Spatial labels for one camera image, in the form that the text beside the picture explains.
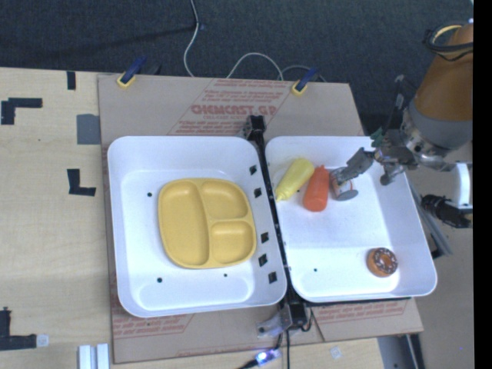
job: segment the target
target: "wooden table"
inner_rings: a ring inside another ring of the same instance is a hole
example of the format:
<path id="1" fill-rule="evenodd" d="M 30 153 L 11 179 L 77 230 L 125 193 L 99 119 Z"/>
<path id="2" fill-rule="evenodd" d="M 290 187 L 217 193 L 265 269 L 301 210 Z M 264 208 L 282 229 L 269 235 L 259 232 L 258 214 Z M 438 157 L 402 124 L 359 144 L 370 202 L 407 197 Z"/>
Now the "wooden table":
<path id="1" fill-rule="evenodd" d="M 97 74 L 0 68 L 0 100 L 42 98 L 0 126 L 0 307 L 11 334 L 47 334 L 49 346 L 0 351 L 0 367 L 76 367 L 79 345 L 111 346 L 101 146 L 78 145 L 76 116 L 98 115 Z M 67 169 L 95 196 L 69 195 Z M 341 352 L 332 354 L 333 348 Z M 121 368 L 240 367 L 251 352 L 185 357 Z M 286 357 L 269 367 L 286 367 Z M 291 348 L 291 367 L 382 368 L 377 339 Z"/>

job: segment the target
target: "black cable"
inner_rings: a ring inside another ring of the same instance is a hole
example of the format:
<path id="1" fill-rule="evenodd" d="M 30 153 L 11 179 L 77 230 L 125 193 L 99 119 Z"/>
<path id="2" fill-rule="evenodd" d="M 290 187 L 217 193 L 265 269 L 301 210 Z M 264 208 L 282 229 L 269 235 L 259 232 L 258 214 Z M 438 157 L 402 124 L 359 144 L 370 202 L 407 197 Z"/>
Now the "black cable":
<path id="1" fill-rule="evenodd" d="M 248 369 L 249 367 L 255 367 L 258 365 L 258 362 L 256 360 L 251 360 L 247 362 L 244 366 L 241 366 L 238 369 Z"/>
<path id="2" fill-rule="evenodd" d="M 313 320 L 314 320 L 313 309 L 309 309 L 309 311 L 311 312 L 311 314 L 309 315 L 309 323 L 307 323 L 306 328 L 301 327 L 301 331 L 303 332 L 309 332 L 309 330 L 311 329 L 311 325 L 313 325 Z"/>
<path id="3" fill-rule="evenodd" d="M 282 345 L 283 338 L 284 338 L 284 333 L 282 332 L 281 334 L 278 335 L 277 344 L 274 347 L 275 350 L 278 350 L 280 348 L 280 346 Z"/>
<path id="4" fill-rule="evenodd" d="M 440 26 L 432 31 L 429 30 L 425 35 L 425 39 L 423 43 L 429 50 L 431 50 L 436 55 L 439 55 L 440 57 L 448 60 L 449 62 L 455 62 L 456 60 L 462 58 L 463 56 L 469 53 L 473 53 L 474 43 L 466 42 L 461 45 L 438 45 L 436 43 L 436 40 L 439 37 L 441 37 L 443 34 L 456 31 L 463 26 L 464 23 L 457 23 L 457 24 L 453 23 L 449 25 Z"/>

